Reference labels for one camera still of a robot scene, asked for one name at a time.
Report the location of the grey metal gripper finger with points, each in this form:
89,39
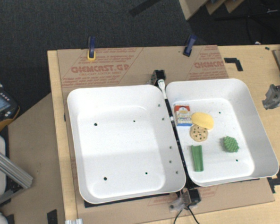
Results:
270,98

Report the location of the green grapes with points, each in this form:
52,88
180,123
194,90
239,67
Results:
230,144

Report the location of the yellow potato chip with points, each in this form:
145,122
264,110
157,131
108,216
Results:
203,120

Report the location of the brown chocolate chip biscuit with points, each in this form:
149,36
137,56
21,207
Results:
198,134

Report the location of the white plastic tray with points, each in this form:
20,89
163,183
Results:
123,143
228,167

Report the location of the red white and blue carton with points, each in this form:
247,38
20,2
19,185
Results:
181,111

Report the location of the green celery stick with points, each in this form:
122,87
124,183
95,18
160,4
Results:
197,157

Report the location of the thin black and white rod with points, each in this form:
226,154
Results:
177,135

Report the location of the brown cardboard board, red print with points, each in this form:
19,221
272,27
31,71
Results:
132,62

